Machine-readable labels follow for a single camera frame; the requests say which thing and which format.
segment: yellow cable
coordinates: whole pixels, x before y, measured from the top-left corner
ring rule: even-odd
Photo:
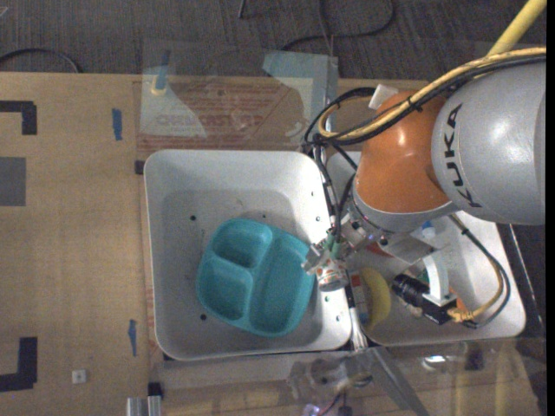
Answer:
[[[536,21],[546,6],[547,0],[528,0],[487,54],[493,55],[512,49],[515,43],[522,38]]]
[[[371,101],[372,96],[364,96],[364,97],[351,97],[350,99],[346,99],[341,103],[337,103],[335,105],[330,105],[328,109],[326,109],[318,120],[318,129],[323,129],[326,131],[326,124],[325,121],[330,117],[335,111],[337,111],[341,106],[352,103],[353,101]]]
[[[457,223],[460,229],[462,230],[466,229],[466,226],[462,223],[462,221],[457,216],[453,215],[451,217]],[[497,302],[497,300],[501,297],[501,294],[503,293],[503,276],[501,275],[500,268],[497,265],[497,262],[495,261],[495,259],[493,259],[488,255],[486,256],[489,263],[493,266],[493,269],[495,270],[495,274],[497,276],[497,282],[498,282],[497,291],[489,301],[487,301],[486,303],[484,303],[482,306],[478,307],[474,311],[467,311],[460,308],[449,309],[447,313],[457,323],[460,323],[463,321],[472,321],[475,317],[483,314],[485,311],[490,309]]]
[[[530,55],[546,54],[546,51],[547,51],[546,48],[518,49],[516,51],[507,51],[507,52],[501,53],[501,54],[487,55],[485,57],[481,57],[479,59],[473,60],[469,63],[464,64],[464,65],[461,65],[458,68],[455,68],[455,69],[449,71],[448,73],[442,75],[439,79],[433,81],[432,83],[430,83],[429,85],[427,85],[426,87],[424,87],[423,89],[418,91],[416,94],[409,97],[406,101],[404,101],[396,109],[393,109],[391,111],[388,111],[387,113],[384,113],[382,116],[378,117],[377,120],[373,121],[372,123],[370,123],[368,125],[357,128],[356,130],[345,134],[344,136],[342,136],[342,139],[345,139],[345,140],[356,139],[358,137],[363,136],[366,133],[372,133],[376,129],[388,124],[397,115],[402,113],[405,109],[409,108],[411,105],[414,105],[416,102],[418,102],[420,99],[422,99],[425,95],[429,94],[430,92],[432,92],[433,90],[438,88],[440,85],[458,77],[459,75],[467,72],[469,69],[480,68],[480,67],[483,67],[483,66],[486,66],[486,65],[490,65],[492,63],[503,62],[504,60],[506,60],[508,58],[527,57],[527,56],[530,56]],[[330,131],[326,131],[326,129],[325,129],[325,121],[326,121],[327,117],[333,111],[336,111],[337,108],[338,107],[335,106],[335,105],[333,107],[330,107],[328,110],[326,110],[320,116],[320,119],[318,120],[318,131],[325,138],[331,138],[331,137],[333,137],[337,134],[337,133],[333,133],[333,132],[330,132]]]

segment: white bracket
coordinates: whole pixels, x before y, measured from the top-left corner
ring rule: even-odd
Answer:
[[[429,294],[423,295],[430,302],[442,307],[451,302],[456,295],[449,292],[449,275],[443,263],[437,263],[434,254],[422,258],[426,271],[428,272],[428,280],[430,284]]]

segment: plywood surface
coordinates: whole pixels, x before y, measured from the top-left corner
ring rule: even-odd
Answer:
[[[134,174],[139,82],[124,75],[0,74],[0,100],[35,102],[39,132],[22,136],[21,116],[0,113],[0,157],[25,158],[27,171],[26,206],[0,206],[0,374],[13,373],[20,337],[38,339],[38,381],[30,390],[0,393],[1,415],[121,415],[127,397],[145,397],[149,371],[161,361],[152,313],[147,318],[144,188]],[[122,113],[123,140],[114,134],[113,108]],[[87,370],[88,382],[72,385],[78,368]],[[486,372],[445,376],[418,392],[434,414],[495,414],[503,401],[506,414],[537,414],[518,359],[498,370],[504,373],[493,379]],[[410,414],[376,387],[354,393],[351,405],[359,416]],[[164,407],[176,416],[302,409],[284,383],[172,390]]]
[[[0,347],[38,338],[38,382],[0,414],[120,415],[147,392],[139,178],[131,78],[0,74],[0,99],[33,101],[38,135],[0,113],[0,155],[24,157],[24,207],[0,207]],[[123,116],[115,140],[112,108]],[[137,356],[127,334],[137,322]],[[86,384],[71,371],[85,368]]]

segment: teal divided plate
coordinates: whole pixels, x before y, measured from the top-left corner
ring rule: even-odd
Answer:
[[[234,218],[212,235],[200,261],[200,303],[255,335],[279,337],[301,322],[314,276],[301,268],[309,246],[268,224]]]

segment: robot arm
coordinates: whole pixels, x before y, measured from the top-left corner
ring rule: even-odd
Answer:
[[[409,264],[426,263],[429,292],[418,297],[426,299],[428,317],[461,321],[460,314],[448,313],[455,297],[442,293],[448,282],[430,256],[434,249],[409,233],[457,211],[497,223],[545,222],[545,50],[519,52],[518,60],[515,53],[501,56],[496,66],[484,64],[486,59],[476,68],[467,65],[461,81],[446,79],[431,90],[390,97],[358,131],[320,129],[315,146],[363,142],[336,218],[341,226],[311,247],[304,264],[327,279],[324,288],[344,286],[346,259],[374,241]],[[399,295],[418,289],[404,278],[393,287]]]

